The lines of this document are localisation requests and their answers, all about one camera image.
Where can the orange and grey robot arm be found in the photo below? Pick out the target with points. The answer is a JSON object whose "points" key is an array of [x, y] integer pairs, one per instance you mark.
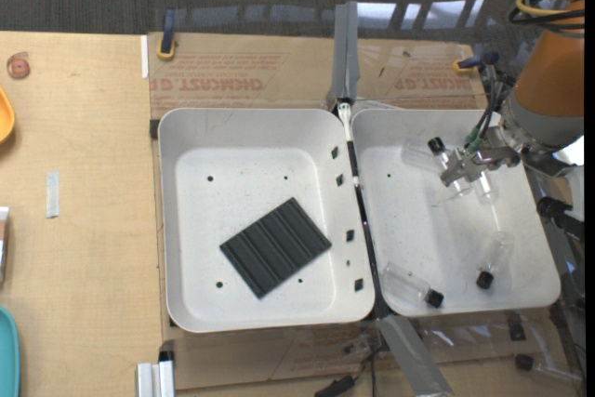
{"points": [[551, 74]]}

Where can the black ribbed mat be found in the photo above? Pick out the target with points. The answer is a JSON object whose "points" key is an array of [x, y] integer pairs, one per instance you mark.
{"points": [[275, 246]]}

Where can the orange plate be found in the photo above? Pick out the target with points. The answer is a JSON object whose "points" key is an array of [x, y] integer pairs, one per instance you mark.
{"points": [[4, 116]]}

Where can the clear plastic bottle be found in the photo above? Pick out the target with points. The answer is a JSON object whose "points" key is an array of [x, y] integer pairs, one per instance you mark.
{"points": [[487, 190], [416, 154]]}

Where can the teal plate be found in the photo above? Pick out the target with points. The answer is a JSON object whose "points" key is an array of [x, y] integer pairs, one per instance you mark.
{"points": [[7, 353]]}

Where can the white plastic tray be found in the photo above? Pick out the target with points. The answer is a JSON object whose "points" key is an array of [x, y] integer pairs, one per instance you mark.
{"points": [[260, 139], [432, 237]]}

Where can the brown tape roll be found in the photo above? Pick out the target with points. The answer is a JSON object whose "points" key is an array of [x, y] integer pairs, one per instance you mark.
{"points": [[18, 66]]}

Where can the black cylinder on white bracket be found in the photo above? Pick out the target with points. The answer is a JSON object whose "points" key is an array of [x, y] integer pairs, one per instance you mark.
{"points": [[556, 209]]}

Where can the brown cardboard board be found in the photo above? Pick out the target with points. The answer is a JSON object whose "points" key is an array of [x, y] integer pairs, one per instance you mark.
{"points": [[241, 79]]}

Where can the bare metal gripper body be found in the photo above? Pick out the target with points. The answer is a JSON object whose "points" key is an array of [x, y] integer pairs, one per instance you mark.
{"points": [[499, 152]]}

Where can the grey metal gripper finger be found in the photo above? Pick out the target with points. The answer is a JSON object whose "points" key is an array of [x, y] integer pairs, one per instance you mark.
{"points": [[475, 172], [454, 168]]}

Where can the clear bottle with black cap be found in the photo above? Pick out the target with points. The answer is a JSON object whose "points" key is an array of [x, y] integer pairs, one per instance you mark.
{"points": [[495, 253], [546, 369], [406, 286], [437, 145]]}

